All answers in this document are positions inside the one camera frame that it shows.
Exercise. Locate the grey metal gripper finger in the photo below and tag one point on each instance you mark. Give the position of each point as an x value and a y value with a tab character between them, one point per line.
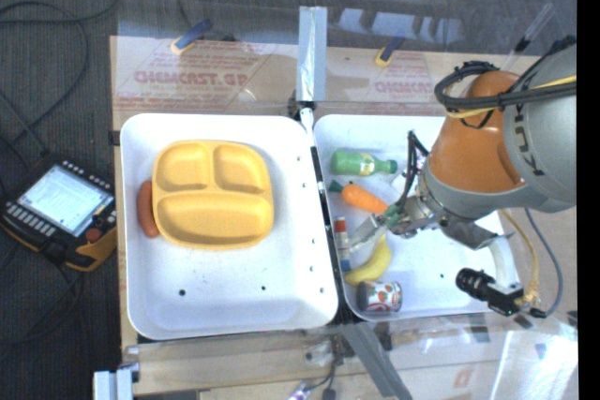
366	229

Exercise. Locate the black cylinder on white bracket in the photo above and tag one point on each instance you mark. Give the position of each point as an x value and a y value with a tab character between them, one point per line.
487	288

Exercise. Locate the brown cardboard board red print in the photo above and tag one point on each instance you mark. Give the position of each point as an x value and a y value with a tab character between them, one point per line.
197	82

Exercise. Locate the green plastic bottle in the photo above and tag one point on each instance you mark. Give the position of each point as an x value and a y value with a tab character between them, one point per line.
356	162

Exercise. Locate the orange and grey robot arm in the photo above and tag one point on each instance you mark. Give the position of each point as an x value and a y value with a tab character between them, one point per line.
473	154

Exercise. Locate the orange-red toy sausage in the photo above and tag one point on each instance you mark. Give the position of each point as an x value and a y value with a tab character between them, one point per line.
146	213

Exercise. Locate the small can with strawberry print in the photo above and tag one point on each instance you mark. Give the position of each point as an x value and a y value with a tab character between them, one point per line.
382	296

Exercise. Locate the yellow banana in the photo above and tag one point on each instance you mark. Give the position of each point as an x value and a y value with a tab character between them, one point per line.
375	267

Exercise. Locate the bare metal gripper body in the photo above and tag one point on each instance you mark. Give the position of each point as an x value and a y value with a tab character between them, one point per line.
415	214

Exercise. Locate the yellow divided plate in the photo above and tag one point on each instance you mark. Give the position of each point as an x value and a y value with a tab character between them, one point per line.
211	197

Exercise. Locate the white plastic tray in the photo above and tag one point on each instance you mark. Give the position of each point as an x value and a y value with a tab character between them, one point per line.
225	285
431	276

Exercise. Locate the clear bottle with red cap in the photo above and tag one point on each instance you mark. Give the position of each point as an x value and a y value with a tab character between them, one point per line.
342	243

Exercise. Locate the orange toy carrot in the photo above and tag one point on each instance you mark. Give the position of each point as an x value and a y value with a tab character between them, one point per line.
363	199

